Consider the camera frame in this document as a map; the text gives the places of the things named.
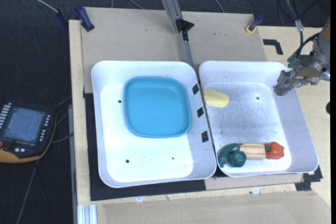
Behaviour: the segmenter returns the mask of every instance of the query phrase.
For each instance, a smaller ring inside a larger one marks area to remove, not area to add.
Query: blue and yellow clamp
[[[248,33],[249,35],[253,34],[255,32],[255,30],[257,29],[257,26],[261,24],[262,20],[264,19],[264,15],[261,14],[259,15],[253,23],[249,24],[246,28],[245,28],[245,32]]]

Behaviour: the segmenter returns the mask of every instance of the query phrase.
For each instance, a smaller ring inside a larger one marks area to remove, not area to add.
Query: black floor
[[[42,0],[62,7],[70,18],[80,4],[111,7],[111,0]],[[134,0],[146,9],[162,9],[161,0]],[[262,25],[293,26],[284,0],[218,0],[227,13],[264,14]],[[322,27],[330,16],[330,0],[293,0],[305,26]],[[180,0],[182,10],[221,12],[214,0]],[[137,8],[128,0],[113,7]],[[68,33],[56,13],[36,0],[0,0],[0,104],[8,99],[51,105],[71,90]],[[57,110],[67,113],[70,100]],[[68,120],[55,139],[68,135]],[[69,141],[52,144],[38,163],[20,223],[72,223]],[[0,223],[16,223],[36,163],[0,164]]]

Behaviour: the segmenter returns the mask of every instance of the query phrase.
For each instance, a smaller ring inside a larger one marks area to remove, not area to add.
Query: wooden table
[[[104,8],[87,8],[87,11],[96,26],[95,34],[85,32],[78,20],[71,20],[69,24],[76,197],[79,208],[97,205],[99,224],[223,223],[224,220],[266,223],[269,219],[281,224],[331,223],[330,116],[325,111],[330,101],[330,83],[325,81],[317,86],[297,89],[323,174],[321,182],[312,184],[312,191],[296,191],[294,183],[303,181],[302,174],[284,174],[210,178],[205,180],[206,191],[145,196],[140,197],[142,202],[137,202],[136,197],[91,201],[83,99],[83,90],[92,91],[88,71],[102,59],[182,59],[178,43],[165,22],[165,12]],[[184,18],[200,25],[190,30],[189,34],[195,69],[202,61],[211,59],[267,60],[286,65],[286,59],[299,44],[299,34],[294,27],[260,26],[257,32],[248,36],[244,28],[253,21],[252,15],[184,13]],[[306,28],[304,35],[307,38],[320,30]],[[277,55],[273,46],[262,46],[263,39],[280,42],[284,55]],[[90,42],[96,44],[92,51],[88,49]],[[151,48],[149,55],[140,54],[134,48],[135,43]],[[172,46],[162,48],[162,44],[167,43],[172,43]],[[110,46],[110,54],[101,53],[104,46]],[[303,53],[310,49],[311,46],[306,45]]]

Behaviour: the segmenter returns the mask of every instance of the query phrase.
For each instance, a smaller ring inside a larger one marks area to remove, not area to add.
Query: blue tray
[[[124,113],[128,128],[142,137],[177,137],[191,127],[188,95],[174,79],[130,79],[124,87]]]

